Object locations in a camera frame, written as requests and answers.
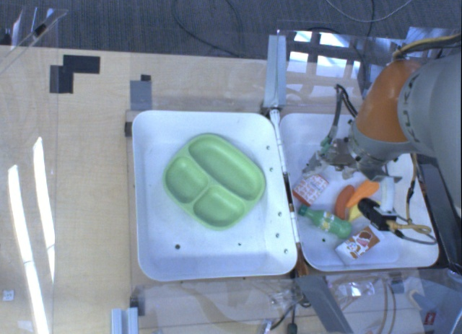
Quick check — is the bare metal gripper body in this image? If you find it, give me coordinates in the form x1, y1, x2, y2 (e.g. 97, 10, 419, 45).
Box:
318, 138, 363, 170

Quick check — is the orange carrot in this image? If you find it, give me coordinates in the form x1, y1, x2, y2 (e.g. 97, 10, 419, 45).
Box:
345, 179, 381, 209

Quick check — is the orange and white packet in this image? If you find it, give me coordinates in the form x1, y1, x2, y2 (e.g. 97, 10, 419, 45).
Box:
292, 173, 331, 207

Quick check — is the thin black and white rod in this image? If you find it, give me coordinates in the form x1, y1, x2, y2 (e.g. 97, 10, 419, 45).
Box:
269, 108, 301, 245

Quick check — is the yellow banana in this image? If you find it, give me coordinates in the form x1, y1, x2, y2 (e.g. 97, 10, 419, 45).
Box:
346, 203, 366, 223

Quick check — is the green plastic bottle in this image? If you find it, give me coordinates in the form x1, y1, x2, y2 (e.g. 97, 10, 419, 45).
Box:
297, 204, 353, 240

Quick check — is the brown and white carton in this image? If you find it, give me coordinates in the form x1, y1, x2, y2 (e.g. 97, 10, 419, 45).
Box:
334, 225, 385, 262

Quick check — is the white plastic tray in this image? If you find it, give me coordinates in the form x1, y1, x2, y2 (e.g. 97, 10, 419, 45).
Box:
279, 112, 441, 273
131, 110, 299, 283

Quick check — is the green divided plate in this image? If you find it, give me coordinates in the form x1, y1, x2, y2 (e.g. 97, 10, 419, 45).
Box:
162, 133, 267, 232

